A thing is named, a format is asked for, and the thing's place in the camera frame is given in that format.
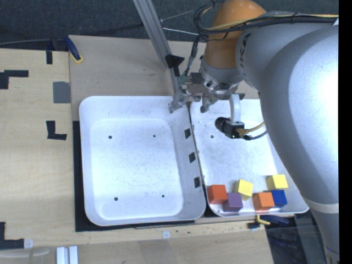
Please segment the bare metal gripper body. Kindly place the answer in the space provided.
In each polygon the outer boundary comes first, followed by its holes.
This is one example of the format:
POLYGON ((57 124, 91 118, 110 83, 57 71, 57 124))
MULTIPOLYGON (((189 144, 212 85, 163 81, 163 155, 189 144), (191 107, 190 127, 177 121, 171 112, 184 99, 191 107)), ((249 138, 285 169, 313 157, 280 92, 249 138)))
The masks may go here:
POLYGON ((216 100, 227 100, 237 90, 244 79, 237 73, 202 71, 191 73, 187 78, 186 90, 189 96, 209 97, 216 100))

